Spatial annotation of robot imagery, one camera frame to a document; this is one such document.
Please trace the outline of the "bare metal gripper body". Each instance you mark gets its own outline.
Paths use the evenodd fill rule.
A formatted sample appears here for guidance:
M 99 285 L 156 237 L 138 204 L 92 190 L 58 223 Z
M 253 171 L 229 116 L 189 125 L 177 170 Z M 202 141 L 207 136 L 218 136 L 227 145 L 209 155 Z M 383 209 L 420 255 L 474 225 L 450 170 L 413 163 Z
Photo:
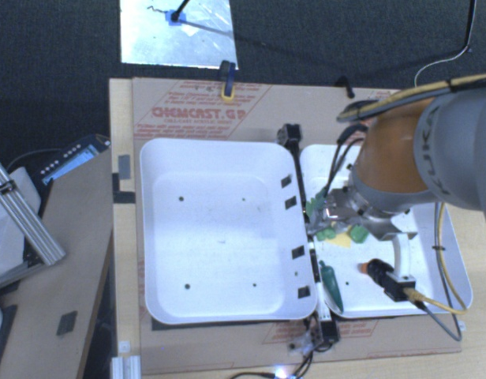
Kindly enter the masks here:
M 323 221 L 337 226 L 360 226 L 378 241 L 390 241 L 398 235 L 415 238 L 411 228 L 397 227 L 393 218 L 410 210 L 410 206 L 397 205 L 394 194 L 387 196 L 390 202 L 374 205 L 354 187 L 333 189 L 323 202 Z

